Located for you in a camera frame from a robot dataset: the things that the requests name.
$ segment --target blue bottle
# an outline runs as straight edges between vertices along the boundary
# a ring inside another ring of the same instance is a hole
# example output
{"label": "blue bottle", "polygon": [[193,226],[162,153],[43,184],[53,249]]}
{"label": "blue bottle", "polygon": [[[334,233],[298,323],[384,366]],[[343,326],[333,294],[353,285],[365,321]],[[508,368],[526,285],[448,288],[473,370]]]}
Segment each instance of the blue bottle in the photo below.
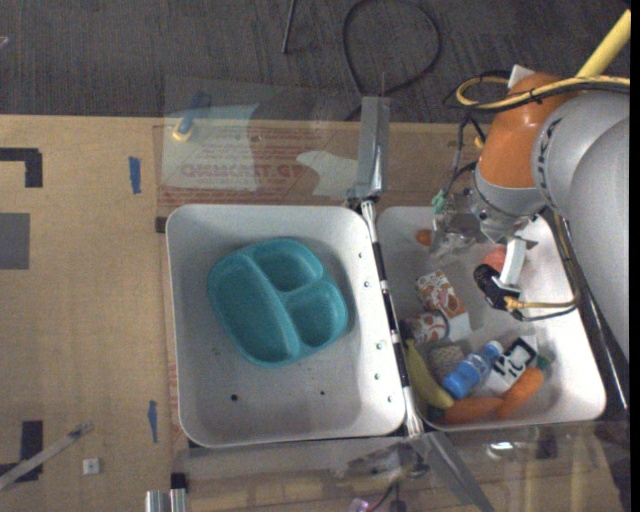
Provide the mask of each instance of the blue bottle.
{"label": "blue bottle", "polygon": [[451,393],[453,398],[464,398],[489,375],[493,363],[502,351],[500,343],[490,341],[482,350],[473,352],[460,361],[456,369],[444,378],[442,387]]}

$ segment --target banana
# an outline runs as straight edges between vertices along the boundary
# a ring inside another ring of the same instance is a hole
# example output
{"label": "banana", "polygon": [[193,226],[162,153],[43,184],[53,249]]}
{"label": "banana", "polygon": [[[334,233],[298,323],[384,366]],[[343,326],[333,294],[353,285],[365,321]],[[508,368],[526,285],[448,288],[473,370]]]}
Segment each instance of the banana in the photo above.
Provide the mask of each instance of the banana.
{"label": "banana", "polygon": [[453,398],[440,387],[433,378],[427,363],[416,350],[414,339],[407,339],[407,371],[409,380],[420,398],[439,409],[448,409],[453,405]]}

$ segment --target orange object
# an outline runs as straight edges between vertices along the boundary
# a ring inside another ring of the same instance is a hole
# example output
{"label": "orange object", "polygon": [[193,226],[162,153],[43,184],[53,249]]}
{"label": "orange object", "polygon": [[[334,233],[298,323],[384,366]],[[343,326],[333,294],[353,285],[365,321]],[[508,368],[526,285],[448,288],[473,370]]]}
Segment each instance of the orange object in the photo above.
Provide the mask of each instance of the orange object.
{"label": "orange object", "polygon": [[544,373],[535,366],[529,366],[520,379],[504,394],[504,402],[497,412],[501,420],[508,418],[529,398],[536,394],[544,382]]}
{"label": "orange object", "polygon": [[506,257],[507,248],[504,245],[499,245],[484,257],[482,263],[486,263],[498,272],[502,272],[502,267],[504,267],[504,260]]}
{"label": "orange object", "polygon": [[431,230],[420,229],[416,233],[416,242],[422,245],[431,245]]}
{"label": "orange object", "polygon": [[[547,73],[534,73],[515,84],[509,93],[529,91],[560,80]],[[505,110],[491,123],[478,170],[489,183],[506,188],[534,188],[531,151],[541,126],[551,112],[576,93],[549,96],[540,101]]]}
{"label": "orange object", "polygon": [[502,398],[493,396],[465,397],[456,400],[452,407],[445,410],[442,421],[447,425],[479,421],[497,411],[503,402]]}

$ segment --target teal bowl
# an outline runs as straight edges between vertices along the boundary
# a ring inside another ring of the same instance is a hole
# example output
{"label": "teal bowl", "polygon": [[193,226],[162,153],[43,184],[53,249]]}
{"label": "teal bowl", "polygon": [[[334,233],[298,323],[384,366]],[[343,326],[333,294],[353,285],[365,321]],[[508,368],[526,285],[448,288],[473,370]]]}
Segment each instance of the teal bowl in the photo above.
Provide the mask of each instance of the teal bowl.
{"label": "teal bowl", "polygon": [[331,274],[290,238],[259,242],[219,260],[207,276],[207,295],[229,340],[262,367],[321,350],[340,338],[349,319]]}

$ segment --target white plastic tray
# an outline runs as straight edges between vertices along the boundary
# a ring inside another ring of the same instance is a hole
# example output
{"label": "white plastic tray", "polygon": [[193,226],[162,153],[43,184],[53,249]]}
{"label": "white plastic tray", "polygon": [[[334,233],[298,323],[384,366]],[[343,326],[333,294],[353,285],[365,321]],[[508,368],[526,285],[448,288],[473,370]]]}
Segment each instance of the white plastic tray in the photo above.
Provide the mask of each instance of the white plastic tray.
{"label": "white plastic tray", "polygon": [[[442,268],[456,293],[466,305],[474,333],[463,342],[466,351],[480,348],[491,339],[508,343],[518,334],[535,332],[539,345],[555,354],[549,379],[540,391],[509,420],[443,427],[442,430],[488,429],[559,422],[592,420],[602,414],[606,395],[602,379],[589,346],[587,334],[577,311],[532,323],[521,323],[507,313],[492,309],[473,280],[473,270],[490,250],[476,244],[460,257],[439,266],[429,258],[427,247],[418,244],[418,229],[432,227],[433,210],[420,207],[395,207],[385,210],[378,219],[378,234],[389,283],[399,319],[420,311],[414,292],[414,280]],[[565,301],[572,293],[558,254],[553,234],[543,219],[530,223],[521,233],[538,245],[527,251],[519,285],[522,299],[531,301]],[[531,310],[540,315],[549,310]]]}
{"label": "white plastic tray", "polygon": [[[405,416],[402,387],[364,220],[346,208],[189,205],[167,223],[182,427],[224,447],[380,436]],[[322,260],[349,311],[345,334],[281,368],[261,368],[226,339],[206,295],[230,252],[292,237]]]}

